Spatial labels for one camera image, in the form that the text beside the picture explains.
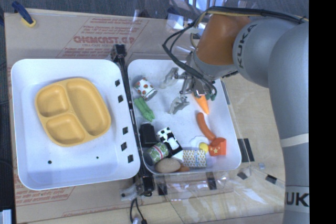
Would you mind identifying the white fried egg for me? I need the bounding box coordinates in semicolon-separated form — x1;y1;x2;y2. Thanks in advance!
189;135;209;154

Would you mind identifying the brown bread roll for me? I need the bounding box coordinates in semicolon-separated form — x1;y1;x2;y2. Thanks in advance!
154;157;182;174

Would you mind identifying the yellow divided plate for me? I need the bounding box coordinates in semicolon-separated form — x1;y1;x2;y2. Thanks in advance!
34;77;112;148

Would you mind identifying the black block with wires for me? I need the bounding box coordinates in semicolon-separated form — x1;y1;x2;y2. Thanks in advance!
133;174;156;197
111;44;128;61

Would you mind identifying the orange carrot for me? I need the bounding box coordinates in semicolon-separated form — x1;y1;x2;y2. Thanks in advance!
194;93;211;115

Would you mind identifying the red carton with yellow star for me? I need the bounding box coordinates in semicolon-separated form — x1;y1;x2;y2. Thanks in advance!
208;136;227;157

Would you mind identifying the white plastic tray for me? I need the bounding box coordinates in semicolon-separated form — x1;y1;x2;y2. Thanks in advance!
127;58;243;175
10;58;141;191

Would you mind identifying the green and white can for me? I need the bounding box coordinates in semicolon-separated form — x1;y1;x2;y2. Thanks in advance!
146;141;170;165

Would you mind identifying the green asparagus bundle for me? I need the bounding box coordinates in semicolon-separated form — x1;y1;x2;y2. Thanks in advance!
133;97;156;123

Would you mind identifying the thin black rod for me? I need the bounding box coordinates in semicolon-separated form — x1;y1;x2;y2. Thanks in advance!
118;54;149;186

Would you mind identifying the brown cardboard board red print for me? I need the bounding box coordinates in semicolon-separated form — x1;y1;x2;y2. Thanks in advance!
4;8;234;224

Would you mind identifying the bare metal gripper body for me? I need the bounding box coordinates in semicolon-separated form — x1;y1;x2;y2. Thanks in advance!
179;70;215;97

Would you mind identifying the white can with red print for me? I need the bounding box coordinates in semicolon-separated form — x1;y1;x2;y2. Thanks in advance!
133;77;159;101

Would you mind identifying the black and white carton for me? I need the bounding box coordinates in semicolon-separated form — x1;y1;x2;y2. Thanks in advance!
156;126;184;158

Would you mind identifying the yellow patterned carton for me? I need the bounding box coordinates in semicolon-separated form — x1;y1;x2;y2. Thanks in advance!
182;149;207;168

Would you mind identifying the orange sausage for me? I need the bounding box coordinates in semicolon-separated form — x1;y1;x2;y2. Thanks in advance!
196;112;217;141

